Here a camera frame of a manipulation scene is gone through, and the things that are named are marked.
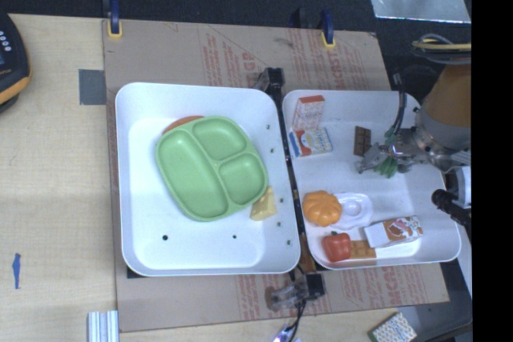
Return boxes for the orange waffle biscuit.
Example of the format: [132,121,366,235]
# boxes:
[349,239,378,261]

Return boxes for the brown chocolate bar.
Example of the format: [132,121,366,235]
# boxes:
[353,125,373,157]

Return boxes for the yellow patterned box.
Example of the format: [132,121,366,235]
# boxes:
[367,311,418,342]

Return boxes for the yellow cheese wedge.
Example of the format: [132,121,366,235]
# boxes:
[248,185,278,222]

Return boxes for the blue white and red packet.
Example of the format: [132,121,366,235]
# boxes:
[288,127,334,159]

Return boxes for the white plastic tray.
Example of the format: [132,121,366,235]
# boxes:
[115,81,302,278]
[281,88,463,272]

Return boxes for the green bean bunch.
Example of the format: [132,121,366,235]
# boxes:
[374,155,400,179]

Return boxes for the green divided plate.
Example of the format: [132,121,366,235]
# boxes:
[154,115,269,223]

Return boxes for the brown cardboard board red print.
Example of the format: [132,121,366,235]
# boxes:
[101,18,450,333]

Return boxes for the orange and white carton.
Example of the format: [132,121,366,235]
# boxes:
[292,94,326,131]

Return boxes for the orange pumpkin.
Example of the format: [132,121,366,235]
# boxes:
[301,189,343,228]

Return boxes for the black block with thin wires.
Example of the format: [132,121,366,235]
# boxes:
[265,272,327,312]
[252,66,286,93]

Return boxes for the orange flat plate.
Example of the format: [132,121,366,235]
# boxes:
[161,115,205,135]

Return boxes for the white carton with orange print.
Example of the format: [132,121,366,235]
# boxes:
[363,215,425,250]

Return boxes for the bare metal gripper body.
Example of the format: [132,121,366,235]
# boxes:
[376,127,454,170]

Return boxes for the white fried egg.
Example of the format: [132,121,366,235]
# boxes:
[331,191,374,231]

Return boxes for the red bell pepper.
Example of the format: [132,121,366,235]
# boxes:
[321,231,353,264]

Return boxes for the black cylinder on white bracket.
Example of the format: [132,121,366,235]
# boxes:
[430,165,472,230]

